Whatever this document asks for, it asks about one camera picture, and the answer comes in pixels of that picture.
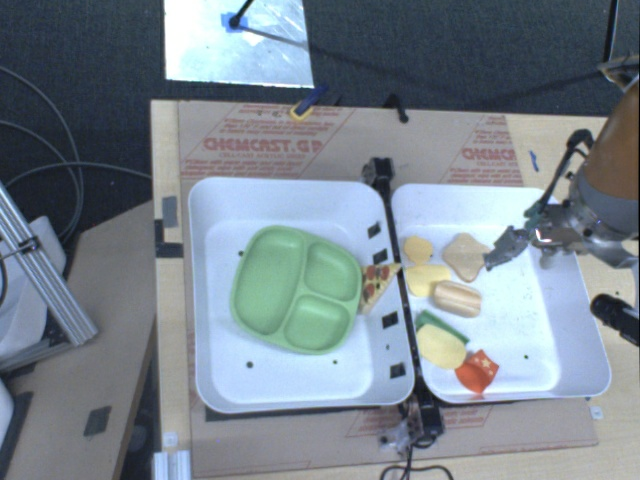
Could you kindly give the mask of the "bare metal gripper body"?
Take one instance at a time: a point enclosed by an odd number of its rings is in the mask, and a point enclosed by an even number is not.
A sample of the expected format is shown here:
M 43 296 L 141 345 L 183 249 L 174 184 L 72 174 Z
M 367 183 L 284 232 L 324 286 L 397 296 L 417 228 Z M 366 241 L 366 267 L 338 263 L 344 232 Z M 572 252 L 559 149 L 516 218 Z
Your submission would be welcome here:
M 631 234 L 612 227 L 586 207 L 546 206 L 543 210 L 531 207 L 525 218 L 531 244 L 546 255 L 557 251 L 588 254 L 614 269 L 638 264 L 638 257 L 623 246 Z

